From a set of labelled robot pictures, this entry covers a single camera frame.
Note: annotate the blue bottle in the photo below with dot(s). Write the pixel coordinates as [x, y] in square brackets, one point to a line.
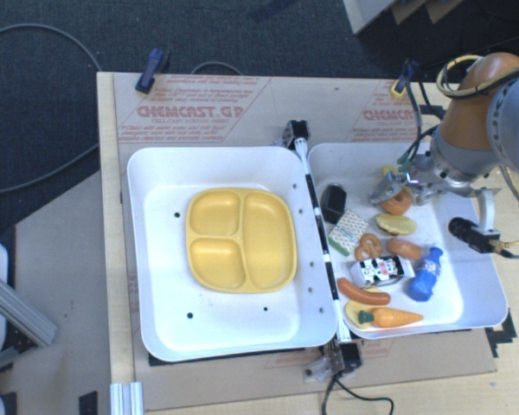
[424, 279]

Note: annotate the yellow divided plate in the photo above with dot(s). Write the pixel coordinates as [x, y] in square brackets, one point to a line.
[264, 240]

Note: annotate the white plastic tray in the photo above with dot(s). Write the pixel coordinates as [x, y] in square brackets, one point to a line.
[225, 318]
[471, 283]

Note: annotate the small yellow round toy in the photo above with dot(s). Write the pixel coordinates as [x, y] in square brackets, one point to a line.
[388, 170]

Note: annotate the red sausage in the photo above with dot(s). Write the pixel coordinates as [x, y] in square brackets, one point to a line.
[363, 294]

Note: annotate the brown bread roll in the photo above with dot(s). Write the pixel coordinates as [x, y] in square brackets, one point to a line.
[404, 249]

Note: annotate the brown doughnut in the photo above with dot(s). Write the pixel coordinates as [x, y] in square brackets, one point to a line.
[398, 206]

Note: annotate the white patterned carton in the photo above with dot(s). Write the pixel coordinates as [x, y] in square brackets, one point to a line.
[348, 231]

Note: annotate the brown pretzel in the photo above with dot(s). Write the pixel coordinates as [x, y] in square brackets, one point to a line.
[365, 249]

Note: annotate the cow print carton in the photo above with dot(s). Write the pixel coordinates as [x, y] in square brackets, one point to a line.
[380, 271]

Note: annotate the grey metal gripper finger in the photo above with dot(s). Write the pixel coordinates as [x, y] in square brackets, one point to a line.
[424, 195]
[387, 187]

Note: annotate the yellow biscuit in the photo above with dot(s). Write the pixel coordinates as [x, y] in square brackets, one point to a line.
[395, 224]

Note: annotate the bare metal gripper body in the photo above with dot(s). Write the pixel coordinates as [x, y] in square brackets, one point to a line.
[450, 176]

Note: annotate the orange carrot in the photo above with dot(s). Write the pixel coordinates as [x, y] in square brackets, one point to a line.
[393, 317]

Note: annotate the black box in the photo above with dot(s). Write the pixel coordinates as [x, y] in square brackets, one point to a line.
[334, 201]

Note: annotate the brown cardboard board, red print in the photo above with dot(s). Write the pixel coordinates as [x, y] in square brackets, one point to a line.
[242, 102]

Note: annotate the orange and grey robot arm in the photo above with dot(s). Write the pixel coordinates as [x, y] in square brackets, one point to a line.
[467, 115]

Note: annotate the yellow banana slice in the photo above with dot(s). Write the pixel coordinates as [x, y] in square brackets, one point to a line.
[352, 311]

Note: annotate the thin black and white rod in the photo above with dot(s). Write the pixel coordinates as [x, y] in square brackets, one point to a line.
[318, 218]

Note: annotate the black cylinder on white bracket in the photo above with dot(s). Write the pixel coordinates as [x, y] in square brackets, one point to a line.
[469, 231]

